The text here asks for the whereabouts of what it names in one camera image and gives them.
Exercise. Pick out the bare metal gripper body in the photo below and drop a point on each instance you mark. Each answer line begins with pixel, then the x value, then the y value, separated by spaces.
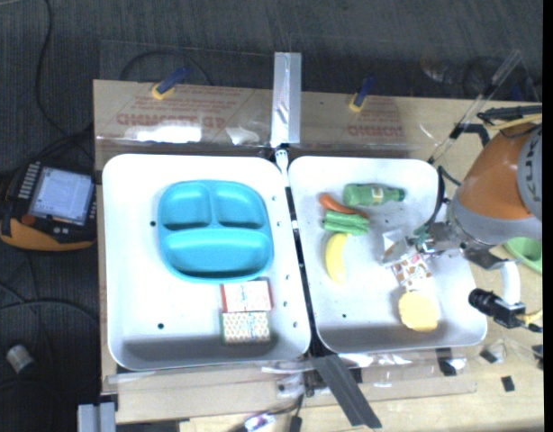
pixel 443 240

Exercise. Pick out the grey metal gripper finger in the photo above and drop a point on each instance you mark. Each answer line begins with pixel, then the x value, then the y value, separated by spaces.
pixel 392 239
pixel 400 254

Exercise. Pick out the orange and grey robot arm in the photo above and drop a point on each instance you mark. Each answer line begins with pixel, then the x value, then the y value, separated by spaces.
pixel 492 182

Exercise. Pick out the white and orange packet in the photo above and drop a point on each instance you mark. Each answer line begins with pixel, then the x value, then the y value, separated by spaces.
pixel 411 272

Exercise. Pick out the green beans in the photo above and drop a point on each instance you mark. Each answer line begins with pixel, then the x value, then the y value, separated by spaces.
pixel 346 224

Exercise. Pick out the green plastic bottle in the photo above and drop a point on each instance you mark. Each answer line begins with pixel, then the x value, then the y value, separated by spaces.
pixel 371 195

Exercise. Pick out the yellow round biscuit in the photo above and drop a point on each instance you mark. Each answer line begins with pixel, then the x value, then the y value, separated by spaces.
pixel 418 311

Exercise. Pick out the yellow banana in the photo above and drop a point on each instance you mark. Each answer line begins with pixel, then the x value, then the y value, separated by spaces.
pixel 336 257

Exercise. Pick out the white plastic tray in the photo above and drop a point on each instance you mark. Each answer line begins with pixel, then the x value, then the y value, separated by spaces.
pixel 371 313
pixel 137 286

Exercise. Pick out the orange carrot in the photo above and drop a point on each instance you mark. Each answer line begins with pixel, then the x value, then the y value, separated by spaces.
pixel 332 203

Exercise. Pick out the green bowl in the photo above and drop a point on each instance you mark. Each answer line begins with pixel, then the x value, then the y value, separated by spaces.
pixel 526 252

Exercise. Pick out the orange and white carton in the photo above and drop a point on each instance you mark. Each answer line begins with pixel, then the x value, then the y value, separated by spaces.
pixel 246 296

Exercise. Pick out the green and orange patterned carton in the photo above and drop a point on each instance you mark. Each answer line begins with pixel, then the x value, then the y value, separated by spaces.
pixel 246 327

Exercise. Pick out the blue divided plate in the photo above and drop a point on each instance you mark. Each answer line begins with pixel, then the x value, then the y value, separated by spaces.
pixel 213 250

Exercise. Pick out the brown cardboard board red print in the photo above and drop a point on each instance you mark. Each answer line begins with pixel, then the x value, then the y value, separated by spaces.
pixel 191 110

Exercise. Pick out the grey metal can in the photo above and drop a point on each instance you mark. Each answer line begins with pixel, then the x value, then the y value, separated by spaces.
pixel 20 358

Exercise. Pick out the black cylinder on white bracket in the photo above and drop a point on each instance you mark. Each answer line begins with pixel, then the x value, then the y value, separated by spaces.
pixel 510 308

